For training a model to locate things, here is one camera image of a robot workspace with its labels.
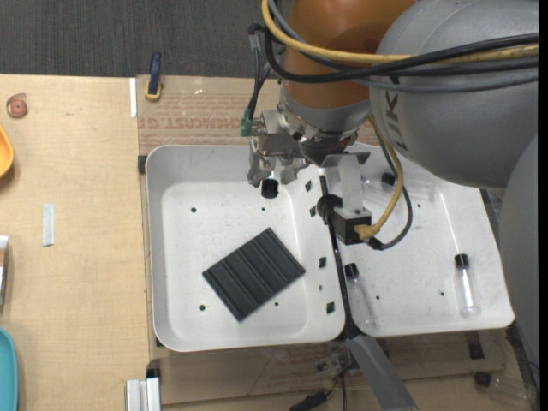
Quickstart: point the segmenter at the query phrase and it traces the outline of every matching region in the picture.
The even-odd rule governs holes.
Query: brown cylindrical robot part
[[[380,40],[416,0],[293,0],[289,24],[311,45],[375,53]],[[330,70],[288,48],[284,67],[297,74],[327,74]],[[301,84],[286,80],[288,94],[313,108],[336,108],[369,98],[369,89],[355,82]]]

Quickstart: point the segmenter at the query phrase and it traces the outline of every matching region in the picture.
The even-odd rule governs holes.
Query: wooden tabletop
[[[0,75],[0,124],[15,151],[0,179],[0,235],[10,245],[0,326],[17,348],[20,411],[122,410],[125,382],[143,379],[151,359],[129,87],[129,79]],[[14,119],[3,103],[20,92],[28,113]],[[54,242],[46,247],[44,204],[55,208]],[[507,372],[519,378],[512,348],[504,339],[502,346]],[[421,410],[516,409],[478,392],[468,375],[406,386]],[[349,409],[379,409],[369,390],[348,394]],[[169,409],[288,409],[303,397]],[[340,399],[338,390],[317,410],[341,409]]]

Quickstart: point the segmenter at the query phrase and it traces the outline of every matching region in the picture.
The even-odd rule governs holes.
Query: white tray
[[[380,216],[390,190],[382,152],[364,165],[364,204]],[[376,337],[504,327],[509,304],[497,246],[480,192],[439,180],[402,160],[414,201],[414,224],[396,247],[376,252],[341,244],[343,263],[355,262],[372,297]],[[178,352],[326,342],[344,325],[335,260],[327,227],[311,217],[319,197],[319,170],[280,185],[273,200],[247,184],[246,146],[161,146],[146,162],[152,261],[152,312],[158,340]],[[339,193],[337,172],[325,172]],[[312,188],[306,191],[305,184]],[[378,237],[388,241],[405,224],[403,200]],[[307,272],[246,319],[238,322],[202,272],[264,229],[272,227]],[[482,307],[459,314],[453,257],[466,253]],[[319,267],[319,258],[326,266]],[[326,305],[335,303],[327,312]]]

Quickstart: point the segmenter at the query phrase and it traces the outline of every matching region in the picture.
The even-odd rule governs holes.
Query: glass vial
[[[360,272],[355,263],[344,266],[346,274],[346,288],[348,291],[348,300],[352,319],[362,330],[377,327],[377,322],[372,314],[371,302],[364,288],[363,280],[360,279]]]
[[[466,254],[457,254],[455,256],[455,271],[456,295],[459,300],[461,315],[469,317],[479,313],[480,307],[476,304],[472,273]]]
[[[532,405],[537,398],[534,386],[504,374],[476,372],[474,381],[479,388],[488,392],[493,400],[518,406]]]

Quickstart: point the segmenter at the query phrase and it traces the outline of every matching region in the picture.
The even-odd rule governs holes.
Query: dark gray carpet
[[[0,0],[0,73],[251,77],[260,0]]]

